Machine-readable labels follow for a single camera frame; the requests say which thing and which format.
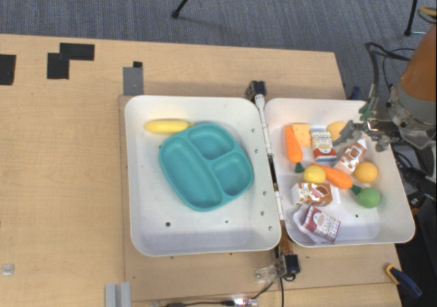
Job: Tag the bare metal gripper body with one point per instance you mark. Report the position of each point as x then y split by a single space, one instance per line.
382 127

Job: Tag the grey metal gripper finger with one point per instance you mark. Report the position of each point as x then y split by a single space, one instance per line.
383 143
346 131

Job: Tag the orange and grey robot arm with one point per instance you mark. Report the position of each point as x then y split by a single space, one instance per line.
420 70

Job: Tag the yellow-orange round fruit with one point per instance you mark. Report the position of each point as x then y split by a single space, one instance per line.
335 129

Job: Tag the brown and white milk carton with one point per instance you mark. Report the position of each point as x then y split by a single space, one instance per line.
351 157

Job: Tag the white yellow and red carton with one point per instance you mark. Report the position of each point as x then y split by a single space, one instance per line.
322 145

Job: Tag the orange round fruit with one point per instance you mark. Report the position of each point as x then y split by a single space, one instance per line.
366 172

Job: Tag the yellow cheese wedge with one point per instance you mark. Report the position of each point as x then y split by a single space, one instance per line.
302 133

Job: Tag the orange carrot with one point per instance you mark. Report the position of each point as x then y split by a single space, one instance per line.
336 176
293 147

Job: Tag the yellow lemon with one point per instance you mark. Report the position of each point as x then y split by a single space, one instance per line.
314 174

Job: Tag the green pear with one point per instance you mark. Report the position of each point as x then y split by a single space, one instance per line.
369 198

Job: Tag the brown and white flat carton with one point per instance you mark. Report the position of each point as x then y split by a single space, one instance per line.
312 193

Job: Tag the white plastic tray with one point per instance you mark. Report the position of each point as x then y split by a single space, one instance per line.
385 217
153 203

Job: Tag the thin black and white rod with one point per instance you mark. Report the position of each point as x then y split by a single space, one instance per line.
265 128

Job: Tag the teal divided plate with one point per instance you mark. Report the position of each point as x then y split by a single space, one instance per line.
191 176

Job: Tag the yellow banana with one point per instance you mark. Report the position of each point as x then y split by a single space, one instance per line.
165 126

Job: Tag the pale wood board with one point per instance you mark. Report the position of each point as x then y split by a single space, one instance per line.
205 275

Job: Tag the black cylinder on white bracket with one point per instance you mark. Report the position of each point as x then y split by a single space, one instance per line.
413 176

